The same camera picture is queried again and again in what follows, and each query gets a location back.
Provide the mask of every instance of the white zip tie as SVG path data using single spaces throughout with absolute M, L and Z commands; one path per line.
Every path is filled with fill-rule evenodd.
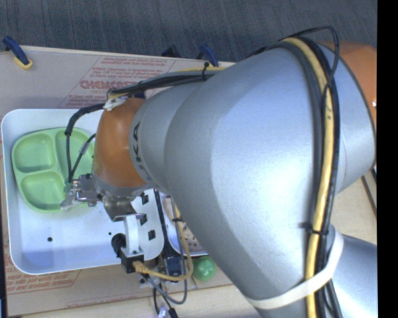
M 330 249 L 326 267 L 323 270 L 277 297 L 261 300 L 255 300 L 248 297 L 245 297 L 245 299 L 257 309 L 269 310 L 289 305 L 307 297 L 315 291 L 318 291 L 332 279 L 336 271 L 336 267 L 338 266 L 340 256 L 342 255 L 343 248 L 344 237 L 335 230 L 332 248 Z

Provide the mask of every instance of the green divided tray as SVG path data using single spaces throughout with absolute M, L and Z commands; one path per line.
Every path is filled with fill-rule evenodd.
M 90 136 L 74 129 L 70 137 L 70 155 L 74 165 L 82 145 Z M 80 174 L 92 172 L 94 146 L 90 144 L 76 170 Z M 19 191 L 25 203 L 35 211 L 60 211 L 65 198 L 68 179 L 65 128 L 46 129 L 26 134 L 12 147 L 12 166 Z

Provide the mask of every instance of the white tray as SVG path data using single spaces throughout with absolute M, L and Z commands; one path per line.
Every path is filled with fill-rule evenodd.
M 10 254 L 15 266 L 27 274 L 45 274 L 82 268 L 120 264 L 111 246 L 117 233 L 124 233 L 123 222 L 113 223 L 102 203 L 95 207 L 75 208 L 69 212 L 39 213 L 21 197 L 13 174 L 11 149 L 24 134 L 65 127 L 74 109 L 17 109 L 7 113 L 1 123 L 5 192 L 9 224 Z M 76 127 L 93 134 L 101 111 L 83 116 Z M 148 221 L 139 227 L 140 247 L 145 259 L 158 256 L 164 238 L 153 190 L 149 192 Z M 139 198 L 136 211 L 145 211 Z M 156 238 L 149 241 L 154 229 Z

